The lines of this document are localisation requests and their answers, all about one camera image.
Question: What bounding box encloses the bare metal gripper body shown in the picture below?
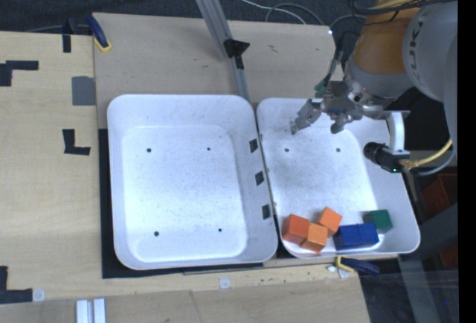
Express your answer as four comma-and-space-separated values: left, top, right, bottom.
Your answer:
321, 80, 392, 119

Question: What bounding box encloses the white plastic tray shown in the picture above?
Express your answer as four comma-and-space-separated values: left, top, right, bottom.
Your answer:
106, 93, 280, 272
255, 97, 422, 260

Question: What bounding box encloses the orange cube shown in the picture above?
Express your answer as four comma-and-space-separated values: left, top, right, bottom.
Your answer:
316, 206, 344, 237
280, 214, 311, 246
300, 223, 329, 254

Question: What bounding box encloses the green cube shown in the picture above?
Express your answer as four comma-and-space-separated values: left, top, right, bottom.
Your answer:
362, 208, 394, 234

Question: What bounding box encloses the blue cube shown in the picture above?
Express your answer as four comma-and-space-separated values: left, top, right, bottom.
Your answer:
331, 224, 361, 252
356, 222, 381, 247

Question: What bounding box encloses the pale wood board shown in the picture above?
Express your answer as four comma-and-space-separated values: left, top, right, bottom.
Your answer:
91, 11, 401, 280

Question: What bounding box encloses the black cylinder on white bracket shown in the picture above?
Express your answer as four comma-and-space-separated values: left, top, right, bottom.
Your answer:
363, 109, 411, 175

